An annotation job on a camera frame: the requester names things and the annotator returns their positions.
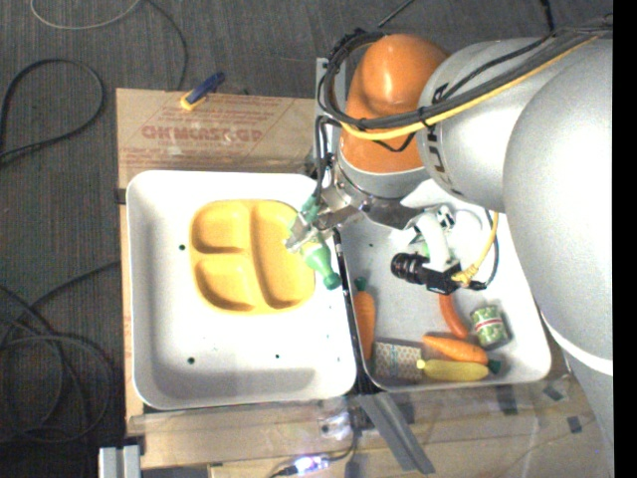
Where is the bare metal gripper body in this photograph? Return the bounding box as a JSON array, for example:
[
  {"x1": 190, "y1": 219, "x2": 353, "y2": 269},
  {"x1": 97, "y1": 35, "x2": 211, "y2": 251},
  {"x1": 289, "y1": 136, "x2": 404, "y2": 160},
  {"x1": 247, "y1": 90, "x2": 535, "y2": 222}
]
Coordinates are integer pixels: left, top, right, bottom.
[{"x1": 310, "y1": 189, "x2": 423, "y2": 232}]

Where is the green plastic bottle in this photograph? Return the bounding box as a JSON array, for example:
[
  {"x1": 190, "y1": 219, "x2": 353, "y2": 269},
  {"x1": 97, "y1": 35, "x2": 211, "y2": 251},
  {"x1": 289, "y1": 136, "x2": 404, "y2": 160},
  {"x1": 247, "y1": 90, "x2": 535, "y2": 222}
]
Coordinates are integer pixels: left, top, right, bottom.
[{"x1": 297, "y1": 239, "x2": 343, "y2": 291}]

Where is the yellow divided plate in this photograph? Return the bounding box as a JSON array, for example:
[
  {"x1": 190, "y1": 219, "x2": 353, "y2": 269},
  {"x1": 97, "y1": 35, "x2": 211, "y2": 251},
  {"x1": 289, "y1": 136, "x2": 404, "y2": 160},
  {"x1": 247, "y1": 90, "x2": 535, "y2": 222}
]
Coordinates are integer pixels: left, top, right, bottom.
[{"x1": 188, "y1": 198, "x2": 318, "y2": 317}]

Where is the orange carrot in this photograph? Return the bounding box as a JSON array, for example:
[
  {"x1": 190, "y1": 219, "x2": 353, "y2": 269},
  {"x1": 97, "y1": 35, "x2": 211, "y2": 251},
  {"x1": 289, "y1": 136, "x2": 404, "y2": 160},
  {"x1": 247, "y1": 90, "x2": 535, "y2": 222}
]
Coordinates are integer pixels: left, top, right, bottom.
[
  {"x1": 352, "y1": 276, "x2": 377, "y2": 362},
  {"x1": 421, "y1": 333, "x2": 503, "y2": 374}
]

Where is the white plastic tray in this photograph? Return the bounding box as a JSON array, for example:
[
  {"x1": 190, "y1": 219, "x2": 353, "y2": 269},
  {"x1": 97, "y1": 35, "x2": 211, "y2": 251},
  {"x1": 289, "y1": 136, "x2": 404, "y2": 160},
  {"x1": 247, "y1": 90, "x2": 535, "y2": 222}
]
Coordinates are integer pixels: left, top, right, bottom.
[
  {"x1": 125, "y1": 169, "x2": 358, "y2": 411},
  {"x1": 337, "y1": 189, "x2": 553, "y2": 393}
]

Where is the orange sausage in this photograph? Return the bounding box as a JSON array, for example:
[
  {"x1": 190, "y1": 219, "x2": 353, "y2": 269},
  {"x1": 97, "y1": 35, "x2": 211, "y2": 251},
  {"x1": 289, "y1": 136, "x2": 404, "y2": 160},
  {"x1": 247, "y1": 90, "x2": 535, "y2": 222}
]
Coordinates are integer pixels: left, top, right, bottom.
[{"x1": 437, "y1": 292, "x2": 471, "y2": 341}]

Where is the brown cardboard board red print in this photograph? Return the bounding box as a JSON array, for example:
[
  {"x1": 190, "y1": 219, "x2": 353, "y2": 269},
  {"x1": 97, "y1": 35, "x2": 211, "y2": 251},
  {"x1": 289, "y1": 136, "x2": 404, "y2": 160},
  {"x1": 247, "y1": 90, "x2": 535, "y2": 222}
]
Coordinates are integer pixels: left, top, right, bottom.
[{"x1": 114, "y1": 87, "x2": 320, "y2": 420}]

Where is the patterned beige packet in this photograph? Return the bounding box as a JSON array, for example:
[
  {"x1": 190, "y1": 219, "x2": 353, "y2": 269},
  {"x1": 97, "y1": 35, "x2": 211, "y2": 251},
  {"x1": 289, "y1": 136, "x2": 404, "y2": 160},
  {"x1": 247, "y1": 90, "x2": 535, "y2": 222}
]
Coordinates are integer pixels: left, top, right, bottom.
[{"x1": 372, "y1": 341, "x2": 425, "y2": 382}]

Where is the green can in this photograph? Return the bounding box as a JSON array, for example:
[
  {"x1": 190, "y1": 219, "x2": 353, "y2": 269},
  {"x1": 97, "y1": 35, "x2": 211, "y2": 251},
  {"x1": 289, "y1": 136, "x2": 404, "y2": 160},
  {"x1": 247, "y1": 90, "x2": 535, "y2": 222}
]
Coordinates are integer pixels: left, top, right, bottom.
[{"x1": 469, "y1": 305, "x2": 514, "y2": 351}]

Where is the yellow banana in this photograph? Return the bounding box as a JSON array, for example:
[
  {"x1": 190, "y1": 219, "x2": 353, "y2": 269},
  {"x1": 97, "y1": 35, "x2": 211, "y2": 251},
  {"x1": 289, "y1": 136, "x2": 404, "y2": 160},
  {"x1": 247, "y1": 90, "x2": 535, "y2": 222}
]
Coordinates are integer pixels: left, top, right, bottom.
[{"x1": 415, "y1": 358, "x2": 492, "y2": 383}]

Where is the black cylinder on white bracket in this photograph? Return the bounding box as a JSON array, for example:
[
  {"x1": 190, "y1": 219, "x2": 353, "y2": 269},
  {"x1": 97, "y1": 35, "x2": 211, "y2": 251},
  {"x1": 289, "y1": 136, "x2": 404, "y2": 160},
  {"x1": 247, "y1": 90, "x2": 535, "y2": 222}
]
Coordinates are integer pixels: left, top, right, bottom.
[{"x1": 390, "y1": 205, "x2": 464, "y2": 297}]

